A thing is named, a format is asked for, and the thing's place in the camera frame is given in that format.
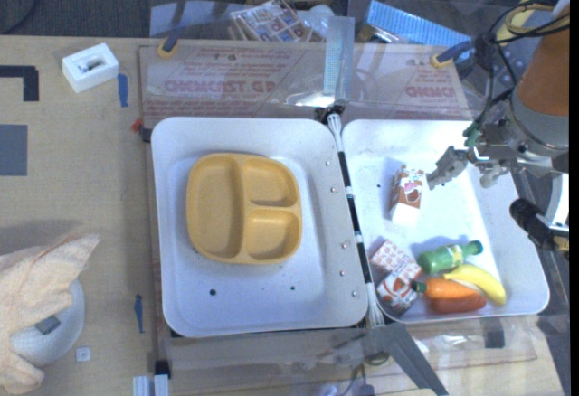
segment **wooden table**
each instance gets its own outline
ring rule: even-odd
[[[128,76],[127,107],[121,107],[116,80],[76,94],[62,74],[64,56],[101,42]],[[86,300],[81,337],[44,368],[43,385],[31,394],[130,394],[134,376],[154,371],[158,350],[151,260],[157,237],[150,229],[148,145],[131,128],[141,116],[138,47],[154,43],[0,37],[0,65],[32,65],[40,75],[39,101],[23,101],[22,79],[0,78],[0,124],[26,125],[28,138],[26,175],[0,175],[0,254],[71,233],[98,233],[101,238],[79,277]],[[136,295],[143,298],[145,333],[139,332],[133,311]],[[518,333],[525,333],[525,346],[531,348],[517,362],[498,355],[492,365],[448,369],[444,355],[434,356],[433,367],[450,394],[563,394],[545,338],[532,317],[521,324]],[[420,340],[420,328],[410,331]],[[90,348],[88,362],[75,361],[79,346]],[[412,382],[396,371],[395,363],[387,365],[391,370],[368,367],[367,378],[377,393],[432,394],[407,392],[415,388]],[[185,394],[178,382],[171,384],[175,394]],[[230,389],[228,394],[294,394],[290,387],[280,388]]]

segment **carrot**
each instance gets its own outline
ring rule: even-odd
[[[429,307],[439,314],[468,313],[476,311],[487,305],[487,299],[475,293],[462,298],[436,298],[431,299]]]
[[[430,299],[462,298],[479,293],[477,290],[468,288],[459,282],[437,277],[427,278],[424,283],[414,281],[412,287],[417,292],[424,292],[424,295]]]

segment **yellow divided plate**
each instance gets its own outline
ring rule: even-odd
[[[210,154],[189,171],[186,220],[191,245],[207,258],[267,264],[301,242],[301,201],[293,173],[257,155]]]

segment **beige fabric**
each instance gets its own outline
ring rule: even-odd
[[[18,355],[10,336],[71,306],[71,282],[99,237],[70,237],[0,257],[0,385],[12,394],[40,386],[44,373]]]

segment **gray square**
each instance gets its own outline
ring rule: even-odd
[[[28,126],[0,125],[0,175],[27,175]]]

